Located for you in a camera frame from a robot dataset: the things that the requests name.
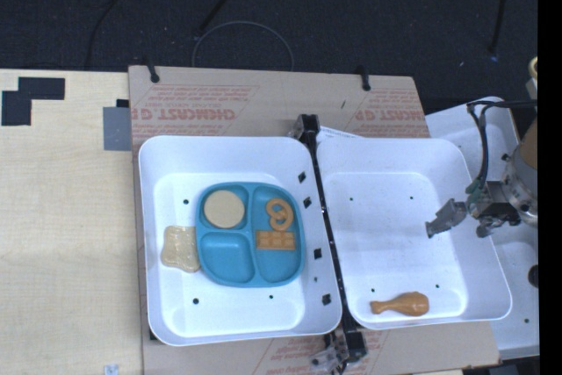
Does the orange rectangular waffle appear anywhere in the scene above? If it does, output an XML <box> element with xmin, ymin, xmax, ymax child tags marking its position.
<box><xmin>255</xmin><ymin>229</ymin><xmax>297</xmax><ymax>252</ymax></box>

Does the blue divided plate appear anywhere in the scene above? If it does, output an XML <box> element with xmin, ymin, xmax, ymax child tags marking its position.
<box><xmin>194</xmin><ymin>181</ymin><xmax>306</xmax><ymax>289</ymax></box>

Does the brown chicken drumstick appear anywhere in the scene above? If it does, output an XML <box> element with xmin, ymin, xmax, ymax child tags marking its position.
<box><xmin>369</xmin><ymin>291</ymin><xmax>430</xmax><ymax>318</ymax></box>

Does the orange pretzel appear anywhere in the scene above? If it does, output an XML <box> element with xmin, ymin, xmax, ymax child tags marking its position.
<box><xmin>265</xmin><ymin>197</ymin><xmax>292</xmax><ymax>233</ymax></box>

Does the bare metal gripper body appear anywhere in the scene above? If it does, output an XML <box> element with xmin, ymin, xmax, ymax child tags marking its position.
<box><xmin>472</xmin><ymin>178</ymin><xmax>539</xmax><ymax>228</ymax></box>

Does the brown cardboard board red print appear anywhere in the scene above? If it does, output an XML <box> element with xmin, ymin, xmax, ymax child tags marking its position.
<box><xmin>126</xmin><ymin>64</ymin><xmax>502</xmax><ymax>375</ymax></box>

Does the thin black rod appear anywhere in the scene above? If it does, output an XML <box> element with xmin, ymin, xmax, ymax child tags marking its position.
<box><xmin>306</xmin><ymin>130</ymin><xmax>357</xmax><ymax>337</ymax></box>

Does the beige bread slice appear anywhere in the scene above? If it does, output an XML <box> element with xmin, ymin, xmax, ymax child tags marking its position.
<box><xmin>160</xmin><ymin>225</ymin><xmax>202</xmax><ymax>274</ymax></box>

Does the black block with wires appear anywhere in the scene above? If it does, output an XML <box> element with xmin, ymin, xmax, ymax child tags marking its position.
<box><xmin>290</xmin><ymin>113</ymin><xmax>321</xmax><ymax>141</ymax></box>
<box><xmin>341</xmin><ymin>328</ymin><xmax>369</xmax><ymax>364</ymax></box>

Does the white paper sheet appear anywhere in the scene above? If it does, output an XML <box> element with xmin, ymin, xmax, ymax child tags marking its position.
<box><xmin>317</xmin><ymin>125</ymin><xmax>366</xmax><ymax>141</ymax></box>

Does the round beige biscuit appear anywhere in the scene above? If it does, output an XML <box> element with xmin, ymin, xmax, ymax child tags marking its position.
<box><xmin>202</xmin><ymin>190</ymin><xmax>247</xmax><ymax>230</ymax></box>

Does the white plastic tray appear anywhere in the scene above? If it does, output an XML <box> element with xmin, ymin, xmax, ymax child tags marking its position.
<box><xmin>137</xmin><ymin>134</ymin><xmax>344</xmax><ymax>348</ymax></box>
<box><xmin>314</xmin><ymin>136</ymin><xmax>514</xmax><ymax>332</ymax></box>

